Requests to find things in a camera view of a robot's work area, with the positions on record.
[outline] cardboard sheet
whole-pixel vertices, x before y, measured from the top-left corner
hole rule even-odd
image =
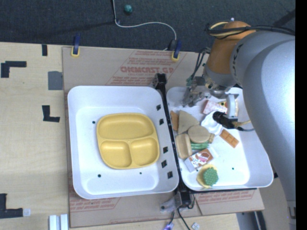
[[[84,227],[124,222],[169,219],[160,212],[160,204],[173,193],[86,200],[79,197],[72,185],[70,136],[67,108],[69,90],[80,85],[148,86],[156,73],[165,73],[166,90],[185,86],[192,74],[197,53],[181,52],[179,61],[171,60],[171,52],[137,49],[81,47],[80,56],[71,56],[71,47],[62,48],[63,84],[65,94],[66,138],[69,171],[70,226]],[[183,217],[225,214],[264,209],[259,190],[196,194],[193,209],[184,210]]]

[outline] blue clip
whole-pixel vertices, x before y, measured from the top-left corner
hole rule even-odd
[[[172,61],[178,61],[179,60],[179,52],[181,50],[181,40],[177,41],[175,51],[172,53]]]
[[[77,33],[76,36],[74,37],[73,47],[71,48],[71,56],[75,58],[79,57],[80,55],[80,48],[79,48],[80,37],[81,34]]]

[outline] white plastic container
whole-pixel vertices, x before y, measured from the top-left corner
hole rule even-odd
[[[202,114],[205,100],[198,102],[193,107],[183,107],[181,101],[185,91],[186,88],[184,87],[174,87],[167,92],[169,111],[186,111],[201,122],[205,117]],[[232,88],[229,93],[239,94],[237,98],[239,106],[238,120],[249,120],[243,101],[242,90]],[[221,101],[215,97],[211,97],[210,100],[215,102]],[[244,128],[252,128],[252,126],[249,124],[244,126]],[[218,182],[210,189],[203,188],[196,180],[198,171],[189,172],[184,164],[184,160],[179,158],[184,184],[194,191],[249,189],[269,186],[273,181],[273,171],[269,157],[256,132],[242,132],[235,129],[228,129],[227,131],[239,140],[235,148],[232,148],[220,136],[215,136],[213,143],[210,144],[210,147],[213,147],[218,154],[218,157],[210,162],[210,164],[215,165],[218,169]]]
[[[150,87],[77,86],[68,94],[73,187],[82,198],[96,199],[171,192],[177,172],[160,93]],[[104,164],[96,125],[108,114],[140,113],[155,125],[160,156],[143,168],[117,170]]]

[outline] table surface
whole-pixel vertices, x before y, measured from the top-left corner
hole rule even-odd
[[[62,72],[62,46],[0,43],[0,62],[26,61],[26,68],[10,68],[0,79],[0,193],[7,208],[29,208],[31,216],[0,219],[0,229],[48,229],[48,216],[69,213],[64,92],[49,91],[47,73]],[[60,121],[43,122],[42,105]],[[236,214],[186,218],[191,227],[239,230]],[[167,220],[97,226],[89,230],[161,230]],[[187,229],[181,219],[174,229]]]

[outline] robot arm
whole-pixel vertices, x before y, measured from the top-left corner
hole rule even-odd
[[[224,29],[238,25],[247,24],[230,22]],[[295,36],[248,30],[216,39],[202,78],[216,97],[235,84],[242,87],[249,118],[281,180],[290,229],[296,229]]]

